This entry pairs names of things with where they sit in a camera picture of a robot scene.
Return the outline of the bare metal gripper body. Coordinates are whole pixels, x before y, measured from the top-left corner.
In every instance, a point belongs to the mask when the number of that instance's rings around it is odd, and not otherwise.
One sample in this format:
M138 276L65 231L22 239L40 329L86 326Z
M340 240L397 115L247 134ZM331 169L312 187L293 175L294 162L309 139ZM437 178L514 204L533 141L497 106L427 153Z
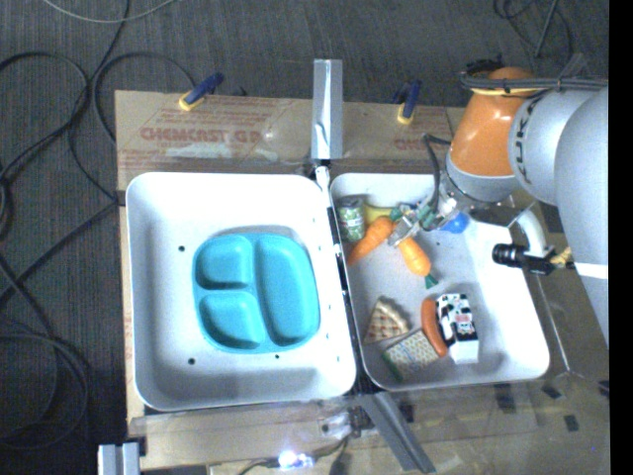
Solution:
M416 204L402 204L402 216L415 215L422 230L465 230L469 218L458 209L457 201L441 188Z

